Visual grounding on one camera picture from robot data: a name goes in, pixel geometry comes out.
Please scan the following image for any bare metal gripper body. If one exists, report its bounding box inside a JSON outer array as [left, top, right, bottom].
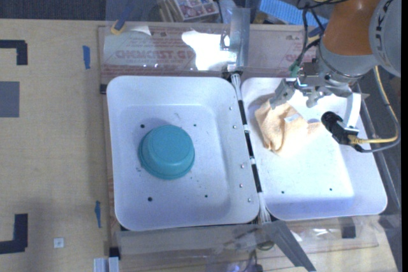
[[294, 61, 360, 97]]

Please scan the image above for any black cylinder on white bracket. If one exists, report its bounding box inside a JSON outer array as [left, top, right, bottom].
[[320, 90, 363, 146]]

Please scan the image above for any yellow cloth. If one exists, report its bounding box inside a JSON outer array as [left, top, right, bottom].
[[254, 100, 323, 155]]

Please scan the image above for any teal bowl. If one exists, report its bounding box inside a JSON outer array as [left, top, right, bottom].
[[137, 124, 196, 181]]

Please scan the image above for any brown cardboard board red print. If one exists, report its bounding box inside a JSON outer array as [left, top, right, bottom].
[[97, 24, 381, 259]]

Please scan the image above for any white plastic tray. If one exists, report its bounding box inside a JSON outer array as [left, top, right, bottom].
[[105, 75, 261, 232], [240, 76, 389, 222]]

